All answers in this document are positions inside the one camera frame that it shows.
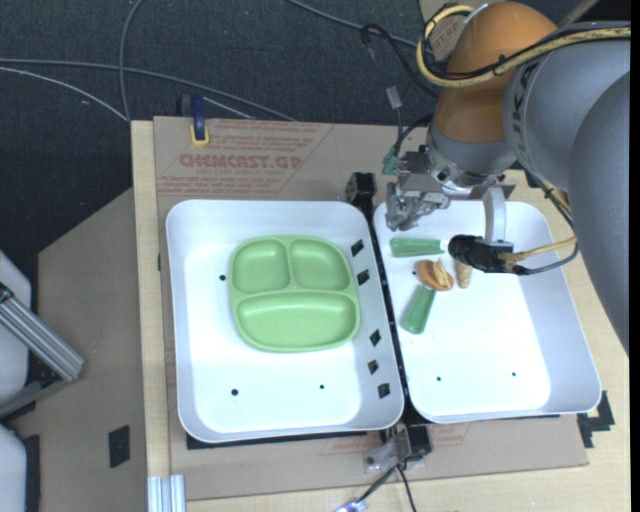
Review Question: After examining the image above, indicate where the black block with thin wires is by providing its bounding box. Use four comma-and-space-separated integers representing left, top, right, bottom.
344, 171, 377, 207
380, 424, 433, 472

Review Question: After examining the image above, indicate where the orange and yellow toy taco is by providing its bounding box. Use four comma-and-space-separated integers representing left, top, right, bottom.
417, 257, 455, 293

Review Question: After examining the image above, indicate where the green divided plate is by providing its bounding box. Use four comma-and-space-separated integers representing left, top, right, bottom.
228, 235, 362, 355

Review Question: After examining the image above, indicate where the tan toy ice cream cone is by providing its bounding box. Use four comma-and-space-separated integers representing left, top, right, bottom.
453, 257, 474, 291

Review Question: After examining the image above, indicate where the white plastic tray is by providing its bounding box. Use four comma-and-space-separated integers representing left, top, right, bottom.
372, 199, 603, 425
164, 198, 406, 445

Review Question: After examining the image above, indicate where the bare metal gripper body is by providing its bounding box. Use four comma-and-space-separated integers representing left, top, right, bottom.
387, 147, 503, 207

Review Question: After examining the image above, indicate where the black cylinder on white bracket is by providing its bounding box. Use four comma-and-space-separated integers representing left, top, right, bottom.
447, 185, 517, 276

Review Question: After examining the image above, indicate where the brown cardboard board red print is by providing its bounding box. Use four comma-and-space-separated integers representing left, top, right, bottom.
152, 115, 591, 502

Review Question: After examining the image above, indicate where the green toy vegetable stick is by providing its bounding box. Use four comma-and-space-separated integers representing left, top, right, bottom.
390, 236, 446, 259
403, 286, 438, 336

